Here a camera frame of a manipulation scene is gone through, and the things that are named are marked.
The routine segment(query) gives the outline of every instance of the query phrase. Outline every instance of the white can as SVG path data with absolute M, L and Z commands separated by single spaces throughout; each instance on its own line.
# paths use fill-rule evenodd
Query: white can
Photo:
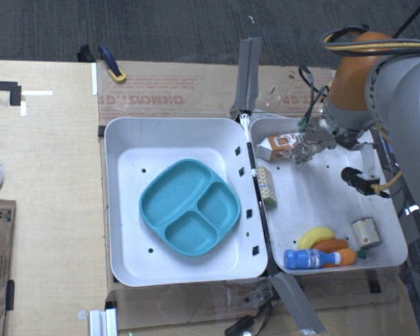
M 361 249 L 372 248 L 373 246 L 381 244 L 377 227 L 372 218 L 361 218 L 354 221 L 351 226 L 356 235 Z

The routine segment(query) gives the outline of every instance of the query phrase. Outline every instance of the teal plate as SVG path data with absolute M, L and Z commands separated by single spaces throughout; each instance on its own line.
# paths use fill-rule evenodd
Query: teal plate
M 239 219 L 238 196 L 211 168 L 184 159 L 157 176 L 142 192 L 141 217 L 174 250 L 207 253 Z

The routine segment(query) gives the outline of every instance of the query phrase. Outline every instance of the blue plastic bottle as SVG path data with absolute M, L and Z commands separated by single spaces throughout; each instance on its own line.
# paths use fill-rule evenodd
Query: blue plastic bottle
M 326 254 L 317 249 L 285 251 L 285 268 L 287 269 L 318 269 L 327 263 L 339 265 L 341 255 L 337 252 Z

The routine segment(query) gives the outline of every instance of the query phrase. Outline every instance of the white tray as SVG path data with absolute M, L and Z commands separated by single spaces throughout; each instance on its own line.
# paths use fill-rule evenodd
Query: white tray
M 272 135 L 298 132 L 299 119 L 260 118 L 251 124 L 252 144 L 257 146 Z M 370 133 L 360 142 L 371 142 Z M 376 174 L 385 183 L 376 152 Z M 391 199 L 376 195 L 364 196 L 341 179 L 345 167 L 363 168 L 361 152 L 351 152 L 337 146 L 317 153 L 312 160 L 296 164 L 293 160 L 267 162 L 256 158 L 257 166 L 265 166 L 274 180 L 277 206 L 267 208 L 267 225 L 275 262 L 291 274 L 314 274 L 340 270 L 393 267 L 404 263 L 407 244 Z M 321 269 L 290 270 L 284 266 L 286 249 L 296 249 L 296 242 L 309 229 L 326 226 L 336 237 L 348 239 L 349 246 L 358 250 L 351 224 L 363 217 L 372 217 L 382 243 L 367 250 L 367 259 L 357 259 L 350 266 Z
M 246 138 L 236 122 L 225 118 L 118 118 L 108 124 L 104 140 L 111 267 L 121 283 L 152 286 L 250 279 L 264 272 L 263 227 Z M 170 248 L 139 214 L 139 198 L 148 184 L 185 158 L 212 168 L 241 203 L 234 228 L 213 250 L 198 257 Z

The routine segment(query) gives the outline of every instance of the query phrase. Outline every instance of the banana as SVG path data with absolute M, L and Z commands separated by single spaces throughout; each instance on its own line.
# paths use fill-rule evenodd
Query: banana
M 329 227 L 313 227 L 300 237 L 297 243 L 297 250 L 310 249 L 315 243 L 334 238 L 335 232 Z

